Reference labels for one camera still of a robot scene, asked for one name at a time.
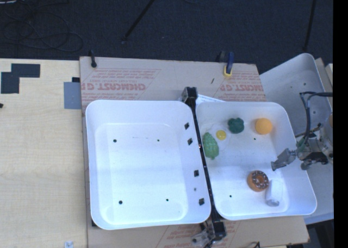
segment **black fabric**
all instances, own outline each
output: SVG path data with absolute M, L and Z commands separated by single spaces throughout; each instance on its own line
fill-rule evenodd
M 0 4 L 0 57 L 96 57 L 236 63 L 263 73 L 301 53 L 313 0 L 24 0 Z M 307 53 L 333 62 L 333 0 L 316 0 Z

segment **light wood surface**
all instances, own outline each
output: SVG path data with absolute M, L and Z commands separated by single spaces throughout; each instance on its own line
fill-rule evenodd
M 87 247 L 81 110 L 64 109 L 64 82 L 79 61 L 1 59 L 41 64 L 0 94 L 0 247 Z

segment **cardboard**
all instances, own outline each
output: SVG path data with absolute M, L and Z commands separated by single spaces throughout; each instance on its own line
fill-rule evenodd
M 257 67 L 233 64 L 232 76 L 223 75 L 224 63 L 80 57 L 84 131 L 86 210 L 89 248 L 194 247 L 191 237 L 199 224 L 106 231 L 92 225 L 89 204 L 88 149 L 84 112 L 97 99 L 179 100 L 186 86 L 198 94 L 224 101 L 266 101 Z M 224 220 L 227 236 L 213 247 L 261 247 L 309 242 L 302 216 L 243 221 Z

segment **yellow ball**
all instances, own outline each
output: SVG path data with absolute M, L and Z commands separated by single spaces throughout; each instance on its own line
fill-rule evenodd
M 258 119 L 256 121 L 255 129 L 256 129 L 257 133 L 259 133 L 261 135 L 265 135 L 265 134 L 268 134 L 272 131 L 273 125 L 269 119 L 266 119 L 263 117 L 263 118 Z
M 225 140 L 226 139 L 226 132 L 224 130 L 218 130 L 218 131 L 216 131 L 216 137 L 219 140 Z

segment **donut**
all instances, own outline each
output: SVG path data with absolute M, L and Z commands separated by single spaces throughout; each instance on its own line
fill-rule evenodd
M 267 175 L 262 171 L 252 171 L 248 175 L 247 182 L 249 187 L 256 192 L 267 189 L 270 183 Z

